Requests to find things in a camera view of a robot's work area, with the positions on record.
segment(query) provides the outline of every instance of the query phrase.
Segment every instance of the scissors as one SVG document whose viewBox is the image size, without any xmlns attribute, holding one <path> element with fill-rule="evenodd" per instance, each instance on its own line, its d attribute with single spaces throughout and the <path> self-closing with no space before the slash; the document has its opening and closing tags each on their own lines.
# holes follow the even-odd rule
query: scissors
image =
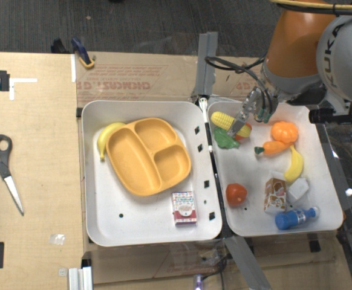
<svg viewBox="0 0 352 290">
<path fill-rule="evenodd" d="M 23 206 L 21 205 L 18 191 L 16 189 L 15 183 L 13 182 L 11 172 L 9 171 L 9 168 L 8 168 L 9 154 L 12 150 L 12 140 L 10 137 L 4 134 L 0 134 L 0 142 L 1 141 L 6 141 L 8 143 L 8 147 L 4 150 L 0 148 L 0 175 L 5 181 L 5 183 L 7 184 L 7 187 L 21 215 L 24 215 L 24 210 L 23 210 Z"/>
</svg>

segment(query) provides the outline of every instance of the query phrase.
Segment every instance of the toy bottle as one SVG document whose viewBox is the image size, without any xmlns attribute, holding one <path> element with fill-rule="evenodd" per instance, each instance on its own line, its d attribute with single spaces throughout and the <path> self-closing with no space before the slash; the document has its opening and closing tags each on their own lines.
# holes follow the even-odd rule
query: toy bottle
<svg viewBox="0 0 352 290">
<path fill-rule="evenodd" d="M 275 216 L 275 224 L 280 230 L 287 230 L 291 227 L 304 224 L 311 218 L 316 218 L 320 214 L 318 207 L 311 207 L 308 210 L 296 208 L 285 213 L 279 213 Z"/>
</svg>

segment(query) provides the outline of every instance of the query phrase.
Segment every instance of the orange plate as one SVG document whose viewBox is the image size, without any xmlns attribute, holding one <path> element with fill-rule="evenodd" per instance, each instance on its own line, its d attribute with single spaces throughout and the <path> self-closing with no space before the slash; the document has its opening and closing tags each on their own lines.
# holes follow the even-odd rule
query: orange plate
<svg viewBox="0 0 352 290">
<path fill-rule="evenodd" d="M 109 136 L 106 151 L 122 184 L 139 196 L 171 188 L 191 171 L 184 144 L 160 118 L 145 118 L 118 128 Z"/>
</svg>

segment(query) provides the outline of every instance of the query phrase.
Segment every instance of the scissors blade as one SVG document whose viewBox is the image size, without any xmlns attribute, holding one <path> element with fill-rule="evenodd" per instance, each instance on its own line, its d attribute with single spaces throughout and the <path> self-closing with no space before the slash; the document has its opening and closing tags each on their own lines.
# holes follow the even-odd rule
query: scissors blade
<svg viewBox="0 0 352 290">
<path fill-rule="evenodd" d="M 9 192 L 11 193 L 12 198 L 15 201 L 16 206 L 18 207 L 21 215 L 24 215 L 23 206 L 21 205 L 20 197 L 19 197 L 18 191 L 17 191 L 17 189 L 15 187 L 15 183 L 13 181 L 12 176 L 7 176 L 6 178 L 4 178 L 4 181 L 7 184 Z"/>
</svg>

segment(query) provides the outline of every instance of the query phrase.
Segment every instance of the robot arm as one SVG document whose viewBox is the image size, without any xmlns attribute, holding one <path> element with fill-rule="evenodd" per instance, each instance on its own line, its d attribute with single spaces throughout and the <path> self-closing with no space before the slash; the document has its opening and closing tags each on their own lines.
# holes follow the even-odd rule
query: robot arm
<svg viewBox="0 0 352 290">
<path fill-rule="evenodd" d="M 352 5 L 330 10 L 321 0 L 278 0 L 282 12 L 261 68 L 259 88 L 246 97 L 227 134 L 234 136 L 253 113 L 267 123 L 280 102 L 321 105 L 310 111 L 311 123 L 352 123 Z"/>
</svg>

